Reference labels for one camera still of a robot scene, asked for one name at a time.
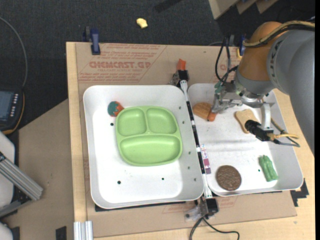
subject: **electronic screen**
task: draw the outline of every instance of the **electronic screen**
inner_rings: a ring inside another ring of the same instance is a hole
[[[11,91],[0,91],[0,120],[7,121],[14,93]]]

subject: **dark background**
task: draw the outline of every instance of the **dark background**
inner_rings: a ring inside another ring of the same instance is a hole
[[[100,42],[200,45],[232,34],[248,37],[266,21],[306,21],[316,0],[279,0],[260,14],[252,5],[242,15],[231,7],[214,20],[208,0],[0,0],[0,17],[19,33],[28,58],[25,111],[20,128],[68,98],[66,42],[81,42],[85,26],[97,27]],[[147,20],[143,31],[137,18]],[[0,85],[21,86],[23,50],[0,21]]]

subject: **black device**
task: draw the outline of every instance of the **black device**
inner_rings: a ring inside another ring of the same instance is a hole
[[[0,87],[0,131],[8,135],[19,125],[25,107],[25,96],[19,88]]]

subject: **brown round object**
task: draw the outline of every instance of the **brown round object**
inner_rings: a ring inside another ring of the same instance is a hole
[[[215,175],[219,186],[224,190],[234,191],[241,185],[241,175],[231,165],[223,165],[218,168]]]

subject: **black connector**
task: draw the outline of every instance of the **black connector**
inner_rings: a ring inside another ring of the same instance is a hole
[[[268,134],[272,134],[274,131],[272,129],[263,130],[258,126],[261,126],[261,124],[253,120],[248,120],[244,124],[244,127],[246,128],[246,130],[252,133],[253,135],[255,135],[255,137],[260,141],[262,142],[270,141],[270,137],[268,136]]]

